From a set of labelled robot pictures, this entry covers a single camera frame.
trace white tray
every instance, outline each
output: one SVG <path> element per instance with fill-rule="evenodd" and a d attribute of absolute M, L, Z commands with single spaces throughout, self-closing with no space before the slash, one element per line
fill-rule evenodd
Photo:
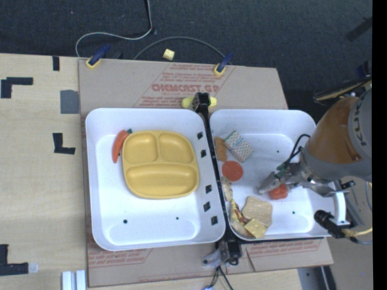
<path fill-rule="evenodd" d="M 210 118 L 213 137 L 225 138 L 236 130 L 253 148 L 253 153 L 241 163 L 244 174 L 232 183 L 233 198 L 240 209 L 248 196 L 256 196 L 273 205 L 272 224 L 264 238 L 259 240 L 298 239 L 329 236 L 326 229 L 314 221 L 319 210 L 334 212 L 332 198 L 323 198 L 309 189 L 293 189 L 283 200 L 271 200 L 268 194 L 259 195 L 257 186 L 290 155 L 301 134 L 311 135 L 316 128 L 313 119 L 305 112 L 294 110 L 237 110 L 215 111 Z M 306 143 L 304 138 L 300 145 Z M 237 161 L 227 151 L 228 160 Z M 222 162 L 218 162 L 220 175 Z"/>
<path fill-rule="evenodd" d="M 133 132 L 173 131 L 187 137 L 198 161 L 198 188 L 176 199 L 133 195 L 125 184 L 121 157 L 116 164 L 111 157 L 115 136 L 129 128 Z M 96 109 L 86 118 L 86 142 L 93 236 L 103 249 L 133 250 L 221 239 L 226 222 L 198 114 L 187 109 Z M 201 157 L 203 150 L 206 156 Z"/>

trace cardboard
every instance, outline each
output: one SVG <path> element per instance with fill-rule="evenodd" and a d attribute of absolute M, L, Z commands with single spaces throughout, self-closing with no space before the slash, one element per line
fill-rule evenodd
<path fill-rule="evenodd" d="M 222 77 L 212 65 L 173 62 L 102 60 L 90 70 L 79 60 L 83 174 L 86 200 L 88 284 L 141 283 L 212 276 L 201 259 L 215 244 L 110 252 L 101 249 L 91 233 L 84 122 L 96 108 L 181 108 L 185 97 L 208 92 L 217 109 L 287 109 L 278 73 L 271 68 L 228 66 Z M 333 263 L 326 239 L 264 242 L 242 246 L 243 256 L 228 274 L 321 266 Z"/>

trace white cable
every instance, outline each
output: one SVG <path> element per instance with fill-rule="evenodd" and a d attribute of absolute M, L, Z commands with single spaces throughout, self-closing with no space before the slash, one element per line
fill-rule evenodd
<path fill-rule="evenodd" d="M 129 41 L 137 41 L 137 40 L 141 40 L 143 39 L 144 37 L 148 36 L 152 30 L 153 30 L 153 23 L 152 23 L 152 16 L 151 16 L 151 4 L 149 3 L 149 0 L 146 0 L 146 4 L 148 6 L 148 18 L 149 18 L 149 25 L 150 25 L 150 28 L 149 30 L 143 34 L 142 36 L 139 36 L 139 37 L 124 37 L 124 36 L 119 36 L 118 34 L 114 34 L 114 33 L 107 33 L 107 32 L 91 32 L 91 33 L 87 33 L 87 34 L 84 34 L 83 36 L 81 36 L 77 43 L 75 44 L 75 52 L 77 54 L 77 57 L 80 57 L 79 55 L 79 52 L 78 52 L 78 45 L 80 43 L 80 41 L 82 41 L 84 38 L 88 37 L 88 36 L 95 36 L 95 35 L 103 35 L 103 36 L 112 36 L 112 37 L 117 37 L 119 39 L 123 39 L 123 40 L 129 40 Z"/>

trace red circular object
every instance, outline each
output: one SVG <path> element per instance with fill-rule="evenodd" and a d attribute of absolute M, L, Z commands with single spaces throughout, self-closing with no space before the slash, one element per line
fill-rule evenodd
<path fill-rule="evenodd" d="M 222 174 L 229 179 L 229 181 L 237 181 L 243 175 L 242 166 L 236 161 L 226 161 L 222 165 Z"/>

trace tomato slice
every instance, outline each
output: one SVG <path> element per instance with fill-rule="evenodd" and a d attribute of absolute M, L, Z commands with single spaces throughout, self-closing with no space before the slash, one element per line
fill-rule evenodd
<path fill-rule="evenodd" d="M 222 174 L 227 177 L 229 181 L 237 181 L 243 175 L 243 168 L 236 161 L 226 161 L 222 165 Z"/>
<path fill-rule="evenodd" d="M 277 188 L 268 192 L 272 200 L 285 199 L 289 194 L 288 187 L 285 184 L 279 185 Z"/>

